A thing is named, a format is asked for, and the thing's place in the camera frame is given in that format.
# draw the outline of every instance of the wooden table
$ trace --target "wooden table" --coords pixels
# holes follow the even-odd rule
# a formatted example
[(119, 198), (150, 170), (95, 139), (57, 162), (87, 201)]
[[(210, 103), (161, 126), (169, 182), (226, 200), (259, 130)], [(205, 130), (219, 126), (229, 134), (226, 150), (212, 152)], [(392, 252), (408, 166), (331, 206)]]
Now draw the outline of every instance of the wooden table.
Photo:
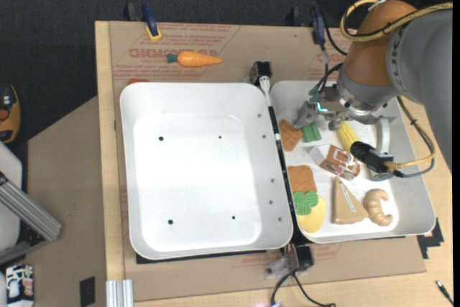
[[(121, 281), (125, 278), (125, 270), (114, 130), (110, 23), (96, 22), (95, 27), (106, 277), (107, 280)], [(299, 29), (298, 34), (300, 37), (309, 37), (306, 29)], [(423, 107), (412, 103), (408, 103), (408, 106), (429, 134), (432, 134)], [(416, 132), (409, 129), (409, 134), (416, 155), (418, 157), (426, 155), (426, 147), (418, 139)], [(452, 177), (439, 149), (436, 159), (435, 168), (425, 174), (424, 178), (441, 225), (444, 242), (440, 247), (429, 249), (429, 258), (425, 261), (427, 271), (414, 275), (309, 285), (307, 293), (311, 298), (322, 303), (333, 301), (337, 306), (449, 306), (449, 302), (436, 286), (436, 281), (440, 280), (451, 296), (454, 296)], [(271, 289), (261, 289), (171, 298), (136, 303), (136, 306), (268, 306), (271, 292)], [(286, 307), (312, 305), (296, 286), (281, 288), (277, 293), (277, 300), (281, 300)]]

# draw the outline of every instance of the blue and yellow clamp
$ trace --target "blue and yellow clamp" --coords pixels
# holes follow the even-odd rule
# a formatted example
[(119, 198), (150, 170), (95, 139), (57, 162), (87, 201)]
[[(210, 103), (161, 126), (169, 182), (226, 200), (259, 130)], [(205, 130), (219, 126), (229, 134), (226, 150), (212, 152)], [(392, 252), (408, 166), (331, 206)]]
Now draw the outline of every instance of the blue and yellow clamp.
[[(146, 23), (145, 30), (149, 35), (149, 38), (152, 41), (157, 41), (161, 39), (161, 31), (155, 20), (155, 15), (150, 8), (148, 3), (141, 4), (142, 10), (142, 21)], [(136, 15), (136, 10), (132, 2), (127, 2), (123, 8), (123, 20), (125, 21), (137, 21), (140, 22), (141, 19)]]

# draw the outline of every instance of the cardboard sheet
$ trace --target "cardboard sheet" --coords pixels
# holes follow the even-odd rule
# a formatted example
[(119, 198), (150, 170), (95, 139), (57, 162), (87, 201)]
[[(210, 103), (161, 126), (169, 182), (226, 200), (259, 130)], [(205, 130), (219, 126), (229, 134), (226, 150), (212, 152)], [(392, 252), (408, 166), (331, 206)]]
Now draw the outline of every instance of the cardboard sheet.
[[(160, 41), (150, 41), (141, 22), (110, 22), (111, 59), (119, 157), (120, 201), (126, 278), (134, 282), (135, 301), (271, 288), (276, 279), (265, 277), (265, 265), (279, 250), (246, 255), (205, 257), (138, 264), (128, 229), (127, 189), (120, 93), (131, 78), (148, 81), (240, 82), (256, 61), (270, 61), (272, 85), (286, 80), (317, 81), (323, 75), (319, 46), (307, 27), (261, 27), (208, 24), (159, 24)], [(335, 43), (348, 50), (338, 29)], [(328, 42), (330, 68), (344, 60)], [(218, 55), (219, 65), (185, 68), (167, 64), (166, 54), (182, 49)], [(315, 265), (300, 276), (303, 283), (374, 278), (426, 271), (416, 237), (311, 244)]]

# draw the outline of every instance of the black pen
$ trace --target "black pen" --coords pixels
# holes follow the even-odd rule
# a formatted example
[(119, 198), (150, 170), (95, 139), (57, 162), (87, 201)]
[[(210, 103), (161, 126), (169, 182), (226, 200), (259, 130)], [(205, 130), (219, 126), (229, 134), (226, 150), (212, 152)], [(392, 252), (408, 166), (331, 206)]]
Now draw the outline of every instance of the black pen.
[(451, 296), (449, 293), (447, 293), (447, 290), (444, 288), (444, 285), (441, 284), (441, 282), (438, 280), (436, 281), (436, 284), (438, 285), (439, 290), (444, 294), (444, 296), (448, 299), (448, 301), (454, 305), (454, 301), (452, 300)]

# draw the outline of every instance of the toy carrot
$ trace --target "toy carrot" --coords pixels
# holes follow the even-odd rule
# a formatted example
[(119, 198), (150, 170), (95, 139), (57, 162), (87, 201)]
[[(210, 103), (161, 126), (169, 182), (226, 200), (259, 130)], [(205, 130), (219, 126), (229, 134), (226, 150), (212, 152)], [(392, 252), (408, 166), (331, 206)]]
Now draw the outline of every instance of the toy carrot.
[(179, 62), (185, 67), (201, 67), (203, 65), (222, 63), (222, 59), (212, 55), (201, 54), (200, 52), (184, 50), (179, 55), (168, 54), (167, 62)]

